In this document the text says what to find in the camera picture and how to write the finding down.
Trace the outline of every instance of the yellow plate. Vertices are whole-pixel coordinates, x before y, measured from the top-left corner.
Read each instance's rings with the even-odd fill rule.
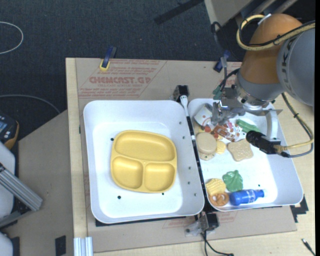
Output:
[[[111,175],[127,190],[162,193],[177,174],[177,151],[168,137],[147,131],[125,130],[113,141]]]

